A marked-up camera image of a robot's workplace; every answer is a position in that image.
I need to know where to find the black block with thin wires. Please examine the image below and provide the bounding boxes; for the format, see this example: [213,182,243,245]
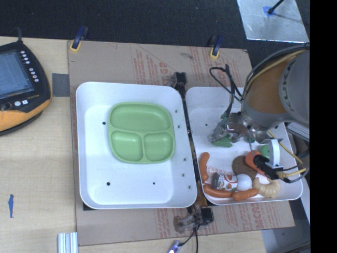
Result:
[173,206,214,233]
[169,72,188,90]

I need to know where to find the thin black and white rod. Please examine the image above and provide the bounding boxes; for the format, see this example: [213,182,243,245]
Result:
[178,82,204,208]

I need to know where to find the black cylinder on white bracket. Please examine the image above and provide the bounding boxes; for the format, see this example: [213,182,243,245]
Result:
[252,138,285,180]

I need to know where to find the green round fruit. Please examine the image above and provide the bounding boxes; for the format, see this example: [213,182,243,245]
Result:
[259,144,271,160]

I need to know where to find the beige croissant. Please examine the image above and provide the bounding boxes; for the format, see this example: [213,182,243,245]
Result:
[252,177,281,198]

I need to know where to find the green pea pod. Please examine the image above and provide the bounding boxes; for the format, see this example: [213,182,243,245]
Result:
[212,138,234,149]

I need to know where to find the orange carrot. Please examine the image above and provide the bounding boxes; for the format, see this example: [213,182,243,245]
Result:
[245,150,267,176]

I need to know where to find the white egg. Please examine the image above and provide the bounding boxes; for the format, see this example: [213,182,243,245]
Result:
[235,173,253,192]

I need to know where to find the small white printed bottle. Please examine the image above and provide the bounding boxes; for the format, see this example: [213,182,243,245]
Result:
[210,171,238,191]

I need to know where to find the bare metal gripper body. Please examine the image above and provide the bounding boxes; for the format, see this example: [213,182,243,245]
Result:
[219,112,270,143]

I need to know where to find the brown cardboard board red print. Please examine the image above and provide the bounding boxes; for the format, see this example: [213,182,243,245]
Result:
[67,40,296,247]

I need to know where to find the green divided plate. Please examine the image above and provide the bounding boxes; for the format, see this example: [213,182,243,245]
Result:
[107,102,176,165]

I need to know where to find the orange sausage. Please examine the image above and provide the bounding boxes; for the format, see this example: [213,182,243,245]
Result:
[198,152,211,183]
[232,188,259,202]
[202,183,234,199]

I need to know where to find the white plastic tray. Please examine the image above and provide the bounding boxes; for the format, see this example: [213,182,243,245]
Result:
[185,86,304,206]
[75,81,198,210]

